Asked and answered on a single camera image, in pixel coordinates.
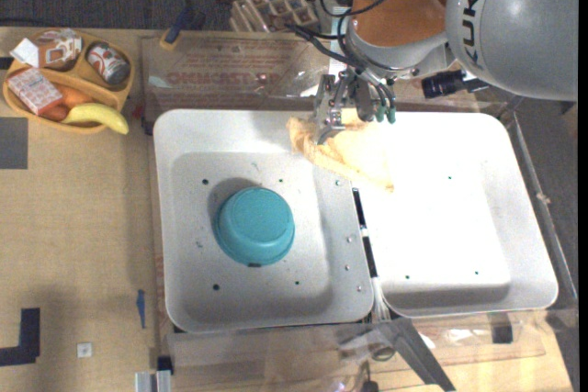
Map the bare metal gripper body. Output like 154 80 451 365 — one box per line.
313 67 383 128

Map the yellow cloth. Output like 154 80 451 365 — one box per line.
286 114 397 194

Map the white plastic tray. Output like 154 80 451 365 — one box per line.
352 111 560 319
152 107 376 333

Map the thin black and white rod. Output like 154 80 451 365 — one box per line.
350 186 392 323

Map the wooden letter blocks set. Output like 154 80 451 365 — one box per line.
228 0 322 34

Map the teal bowl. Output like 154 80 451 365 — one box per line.
212 185 297 269

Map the yellow banana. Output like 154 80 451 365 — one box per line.
60 102 130 136

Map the red and white can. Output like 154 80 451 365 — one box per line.
85 41 131 85

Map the orange divided plate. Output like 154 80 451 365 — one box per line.
1 28 136 136

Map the orange carrot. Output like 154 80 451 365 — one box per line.
42 84 96 122

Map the white and orange carton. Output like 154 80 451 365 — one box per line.
9 28 84 71

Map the pink and white packet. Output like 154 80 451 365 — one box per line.
6 67 64 117

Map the black cylinder on white bracket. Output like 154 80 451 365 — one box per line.
421 69 490 100

